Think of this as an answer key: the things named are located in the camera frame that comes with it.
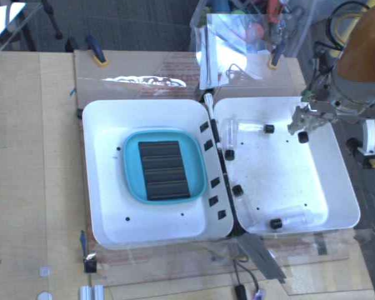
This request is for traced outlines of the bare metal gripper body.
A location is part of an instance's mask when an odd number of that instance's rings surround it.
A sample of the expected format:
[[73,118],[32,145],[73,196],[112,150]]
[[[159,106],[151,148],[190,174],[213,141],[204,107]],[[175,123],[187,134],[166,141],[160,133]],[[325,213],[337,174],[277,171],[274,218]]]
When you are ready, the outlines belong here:
[[358,123],[374,119],[373,107],[350,108],[345,103],[332,101],[309,101],[309,112],[328,121],[343,119],[349,123]]

